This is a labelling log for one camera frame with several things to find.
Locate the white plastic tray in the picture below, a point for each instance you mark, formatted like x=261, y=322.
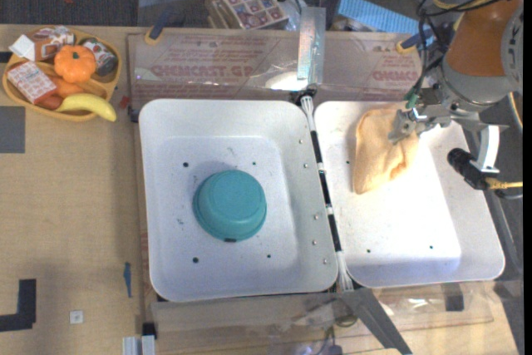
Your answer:
x=174, y=195
x=407, y=228

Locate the small can red label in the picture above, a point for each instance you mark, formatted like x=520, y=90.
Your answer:
x=101, y=56

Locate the red sausage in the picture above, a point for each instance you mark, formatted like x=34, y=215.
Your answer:
x=49, y=102

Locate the teal bowl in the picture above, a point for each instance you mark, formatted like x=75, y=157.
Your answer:
x=229, y=204

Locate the orange carrot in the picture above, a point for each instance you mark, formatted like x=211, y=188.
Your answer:
x=66, y=88

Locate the red and white packet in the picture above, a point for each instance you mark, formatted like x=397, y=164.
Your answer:
x=31, y=82

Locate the pale orange cloth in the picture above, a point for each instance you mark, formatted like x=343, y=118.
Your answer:
x=378, y=162

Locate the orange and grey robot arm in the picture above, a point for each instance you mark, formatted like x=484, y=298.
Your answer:
x=482, y=37

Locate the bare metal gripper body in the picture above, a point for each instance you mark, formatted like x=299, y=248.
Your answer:
x=437, y=104

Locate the yellow banana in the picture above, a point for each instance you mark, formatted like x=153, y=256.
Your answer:
x=89, y=103

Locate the orange pumpkin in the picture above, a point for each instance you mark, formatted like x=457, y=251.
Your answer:
x=75, y=63

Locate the white and orange carton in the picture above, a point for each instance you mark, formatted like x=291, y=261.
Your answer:
x=41, y=43

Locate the noughts and crosses game box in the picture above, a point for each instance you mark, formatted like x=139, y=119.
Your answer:
x=253, y=6

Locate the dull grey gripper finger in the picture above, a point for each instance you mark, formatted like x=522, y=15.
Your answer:
x=434, y=124
x=404, y=124

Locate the black cylinder on white bracket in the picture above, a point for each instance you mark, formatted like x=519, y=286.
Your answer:
x=467, y=166

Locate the orange divided plate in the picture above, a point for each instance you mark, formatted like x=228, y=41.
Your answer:
x=107, y=87

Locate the brown cardboard board red print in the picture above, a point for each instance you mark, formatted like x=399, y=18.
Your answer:
x=199, y=62

